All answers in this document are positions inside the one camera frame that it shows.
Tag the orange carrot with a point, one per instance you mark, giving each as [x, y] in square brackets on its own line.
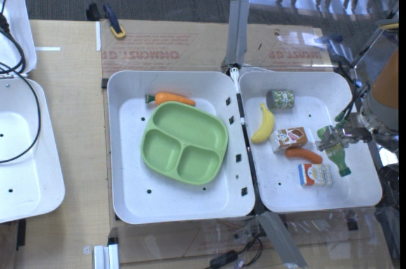
[172, 98]

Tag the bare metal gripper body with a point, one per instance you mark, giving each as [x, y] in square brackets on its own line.
[358, 134]

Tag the green can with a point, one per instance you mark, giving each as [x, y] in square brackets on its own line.
[280, 99]

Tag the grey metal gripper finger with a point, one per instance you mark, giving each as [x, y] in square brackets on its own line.
[322, 144]
[331, 133]

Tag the green bottle yellow label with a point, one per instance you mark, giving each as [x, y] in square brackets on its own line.
[337, 158]

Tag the white plastic tray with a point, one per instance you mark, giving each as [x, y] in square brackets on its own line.
[133, 191]
[12, 49]
[285, 194]
[16, 166]

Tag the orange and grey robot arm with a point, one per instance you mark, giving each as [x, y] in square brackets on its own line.
[385, 87]

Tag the brown cardboard board red print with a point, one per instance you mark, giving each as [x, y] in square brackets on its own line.
[203, 45]

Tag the brown and white carton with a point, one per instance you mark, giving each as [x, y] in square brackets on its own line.
[290, 137]

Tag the yellow banana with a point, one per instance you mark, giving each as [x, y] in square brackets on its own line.
[268, 126]

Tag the orange sausage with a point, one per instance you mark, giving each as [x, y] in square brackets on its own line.
[303, 155]

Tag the orange and white carton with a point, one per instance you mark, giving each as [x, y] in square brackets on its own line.
[315, 174]

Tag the green divided plate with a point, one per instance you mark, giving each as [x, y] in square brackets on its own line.
[187, 125]

